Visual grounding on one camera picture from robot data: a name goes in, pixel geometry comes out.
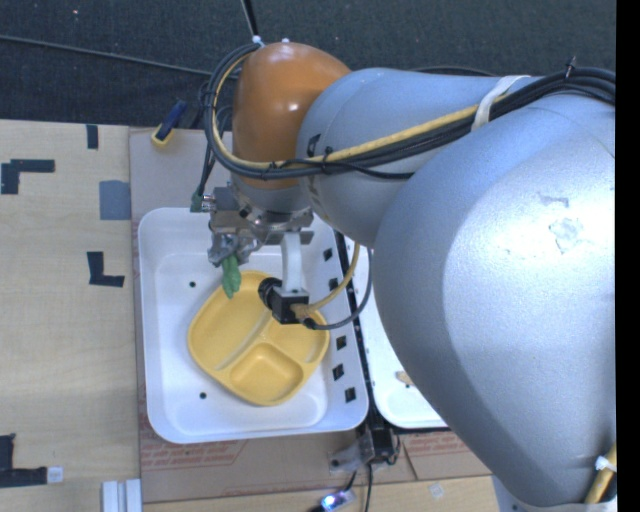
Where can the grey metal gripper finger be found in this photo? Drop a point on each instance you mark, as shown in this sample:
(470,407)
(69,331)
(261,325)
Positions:
(247,249)
(218,250)

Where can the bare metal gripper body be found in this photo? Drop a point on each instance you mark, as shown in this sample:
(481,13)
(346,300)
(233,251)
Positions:
(260,225)

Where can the green toy pea pod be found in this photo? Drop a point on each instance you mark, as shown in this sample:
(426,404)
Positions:
(231,280)

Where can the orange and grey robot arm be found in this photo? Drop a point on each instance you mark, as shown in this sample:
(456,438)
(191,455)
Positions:
(490,260)

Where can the yellow divided plate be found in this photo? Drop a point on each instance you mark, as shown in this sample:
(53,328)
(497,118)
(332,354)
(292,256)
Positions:
(260,370)

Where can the white plastic tray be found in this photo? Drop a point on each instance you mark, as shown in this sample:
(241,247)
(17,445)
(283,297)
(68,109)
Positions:
(395,405)
(170,390)

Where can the beige toy food piece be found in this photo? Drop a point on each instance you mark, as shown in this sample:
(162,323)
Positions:
(403,377)

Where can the black cylinder on white bracket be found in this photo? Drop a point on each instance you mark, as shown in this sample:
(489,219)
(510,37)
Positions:
(287,305)

